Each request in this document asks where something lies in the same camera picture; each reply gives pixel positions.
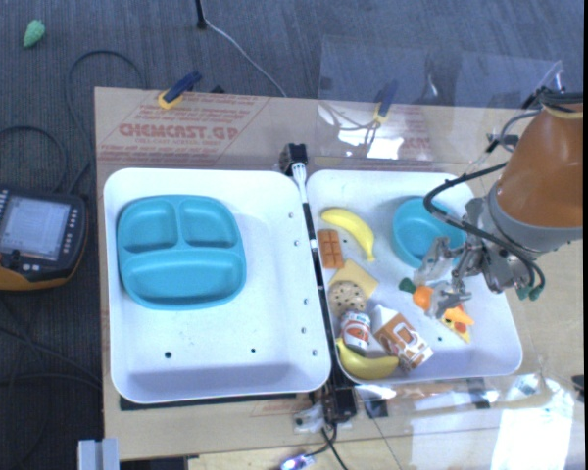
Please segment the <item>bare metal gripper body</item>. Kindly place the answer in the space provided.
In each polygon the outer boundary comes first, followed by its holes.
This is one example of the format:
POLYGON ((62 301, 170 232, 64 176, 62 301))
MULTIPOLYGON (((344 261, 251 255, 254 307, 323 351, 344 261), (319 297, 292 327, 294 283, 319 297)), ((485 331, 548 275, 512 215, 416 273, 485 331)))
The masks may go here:
POLYGON ((529 294, 535 288, 534 260, 500 232, 486 198, 470 200, 465 210, 461 226, 466 241, 452 269, 453 289, 467 294, 465 279, 482 275, 494 293, 514 288, 519 294, 529 294))

